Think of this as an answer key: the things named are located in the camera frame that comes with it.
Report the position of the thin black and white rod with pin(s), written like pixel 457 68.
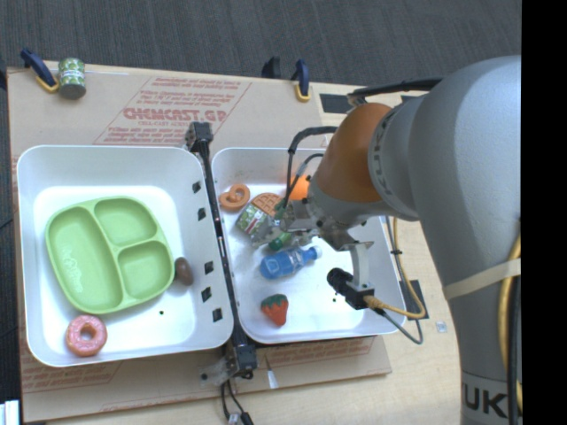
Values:
pixel 223 255

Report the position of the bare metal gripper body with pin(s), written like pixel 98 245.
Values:
pixel 310 222

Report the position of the green divided plate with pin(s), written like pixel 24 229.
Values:
pixel 80 255

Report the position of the brown waffle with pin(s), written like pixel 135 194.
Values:
pixel 265 203

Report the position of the red strawberry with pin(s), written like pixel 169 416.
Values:
pixel 275 309

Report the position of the orange pretzel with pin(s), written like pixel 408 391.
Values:
pixel 228 202

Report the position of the black cylinder on white bracket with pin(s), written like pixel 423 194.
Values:
pixel 350 287

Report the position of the brown cardboard board red print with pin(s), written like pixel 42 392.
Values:
pixel 133 104

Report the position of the blue clear plastic bottle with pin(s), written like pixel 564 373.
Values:
pixel 283 264

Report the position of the white plastic tray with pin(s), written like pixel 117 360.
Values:
pixel 195 308
pixel 319 299

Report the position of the green and white carton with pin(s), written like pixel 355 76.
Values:
pixel 253 225

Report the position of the pink doughnut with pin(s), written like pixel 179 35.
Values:
pixel 73 341

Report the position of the brown oval toy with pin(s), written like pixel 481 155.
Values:
pixel 183 272

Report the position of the green can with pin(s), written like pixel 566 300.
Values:
pixel 72 78

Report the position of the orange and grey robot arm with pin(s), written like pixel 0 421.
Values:
pixel 460 157

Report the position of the small green bottle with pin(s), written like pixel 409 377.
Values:
pixel 279 241

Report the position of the orange ball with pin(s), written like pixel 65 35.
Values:
pixel 300 189

